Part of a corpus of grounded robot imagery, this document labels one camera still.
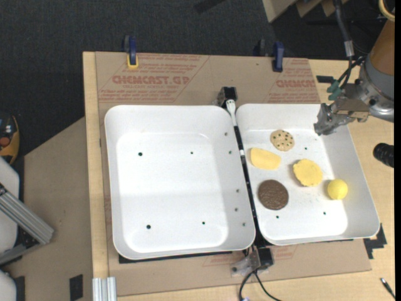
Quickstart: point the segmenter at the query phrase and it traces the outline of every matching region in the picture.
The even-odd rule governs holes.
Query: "black fabric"
[[[0,0],[0,110],[16,116],[20,154],[84,116],[82,52],[120,51],[126,34],[138,52],[252,56],[263,38],[268,53],[281,41],[284,56],[345,58],[336,26],[307,23],[326,19],[321,7],[268,23],[262,0],[205,1]],[[374,18],[376,1],[351,0],[346,15]],[[350,31],[369,50],[381,28],[367,27]]]

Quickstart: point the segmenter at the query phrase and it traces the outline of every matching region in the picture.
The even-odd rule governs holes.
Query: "dark background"
[[[15,115],[25,155],[84,116],[83,51],[121,51],[126,34],[137,51],[251,56],[281,41],[285,56],[344,59],[340,31],[311,25],[321,6],[300,18],[291,6],[268,23],[262,0],[0,0],[0,111]],[[347,18],[377,19],[378,0],[351,0]],[[358,55],[370,50],[383,24],[351,25]]]

